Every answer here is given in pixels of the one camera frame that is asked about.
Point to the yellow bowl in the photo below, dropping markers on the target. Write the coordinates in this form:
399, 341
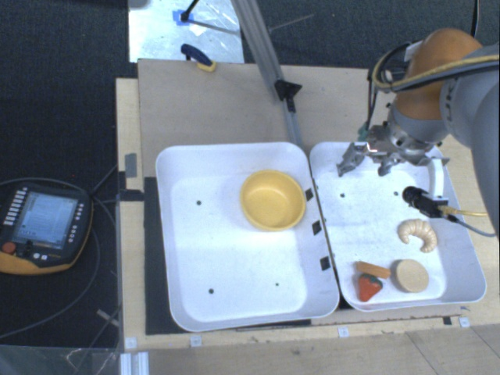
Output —
272, 201

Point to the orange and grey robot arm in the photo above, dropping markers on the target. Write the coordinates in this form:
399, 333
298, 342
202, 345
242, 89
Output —
465, 104

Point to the beige toy croissant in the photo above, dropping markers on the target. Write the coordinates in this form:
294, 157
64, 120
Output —
423, 231

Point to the red toy strawberry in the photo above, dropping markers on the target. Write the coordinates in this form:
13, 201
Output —
368, 287

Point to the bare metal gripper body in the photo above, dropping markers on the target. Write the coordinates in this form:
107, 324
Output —
406, 148

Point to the white plastic tray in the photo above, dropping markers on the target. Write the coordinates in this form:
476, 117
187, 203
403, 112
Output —
234, 268
363, 225

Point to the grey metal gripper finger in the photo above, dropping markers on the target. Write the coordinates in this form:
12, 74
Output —
351, 158
388, 163

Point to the black cylinder on white bracket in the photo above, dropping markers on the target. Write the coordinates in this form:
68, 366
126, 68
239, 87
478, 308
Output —
423, 201

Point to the orange flat slice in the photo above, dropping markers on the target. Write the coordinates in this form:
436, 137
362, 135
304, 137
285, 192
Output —
373, 268

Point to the beige round biscuit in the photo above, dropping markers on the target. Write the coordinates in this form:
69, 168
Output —
410, 276

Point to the brown cardboard board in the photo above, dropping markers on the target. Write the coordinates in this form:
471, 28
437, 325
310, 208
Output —
218, 108

